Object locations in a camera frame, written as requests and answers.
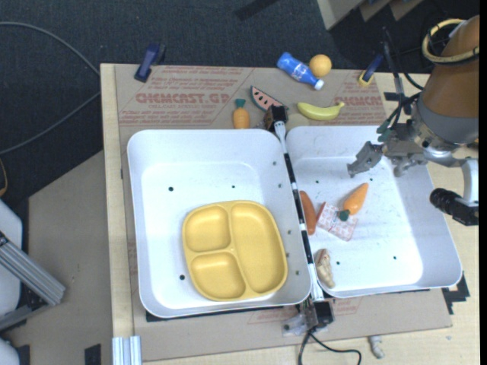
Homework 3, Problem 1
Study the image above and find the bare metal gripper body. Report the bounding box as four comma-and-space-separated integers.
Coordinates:
381, 122, 476, 167

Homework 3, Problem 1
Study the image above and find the long orange carrot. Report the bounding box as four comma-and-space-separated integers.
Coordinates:
337, 182, 370, 222

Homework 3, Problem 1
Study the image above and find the yellow banana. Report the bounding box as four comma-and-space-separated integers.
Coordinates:
296, 101, 346, 122

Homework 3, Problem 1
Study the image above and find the red and white carton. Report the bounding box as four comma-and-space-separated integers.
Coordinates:
316, 201, 359, 242

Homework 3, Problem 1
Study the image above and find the thin black and white rod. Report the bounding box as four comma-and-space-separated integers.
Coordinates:
274, 121, 325, 302

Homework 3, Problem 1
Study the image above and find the orange sausage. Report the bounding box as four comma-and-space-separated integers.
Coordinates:
298, 190, 318, 236

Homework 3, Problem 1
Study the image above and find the white plastic tray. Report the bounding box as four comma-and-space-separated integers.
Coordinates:
284, 125, 463, 300
126, 129, 314, 319

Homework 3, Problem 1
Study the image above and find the yellow orange ball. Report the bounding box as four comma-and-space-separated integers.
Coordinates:
308, 53, 333, 78

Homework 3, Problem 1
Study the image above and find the blue plastic bottle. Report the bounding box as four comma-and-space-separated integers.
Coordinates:
275, 52, 326, 91

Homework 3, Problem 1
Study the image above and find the watermelon slice toy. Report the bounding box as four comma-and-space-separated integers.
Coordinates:
249, 85, 285, 113

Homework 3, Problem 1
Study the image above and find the small orange carrot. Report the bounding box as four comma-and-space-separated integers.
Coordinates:
232, 98, 251, 130

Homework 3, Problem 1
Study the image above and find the yellow divided plate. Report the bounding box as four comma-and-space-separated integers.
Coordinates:
181, 199, 289, 303

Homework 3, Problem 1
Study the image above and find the brown cardboard board red print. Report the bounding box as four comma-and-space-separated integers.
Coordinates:
113, 63, 454, 363

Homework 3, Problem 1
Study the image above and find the black cylinder on white bracket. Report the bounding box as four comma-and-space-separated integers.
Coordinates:
429, 157, 480, 227

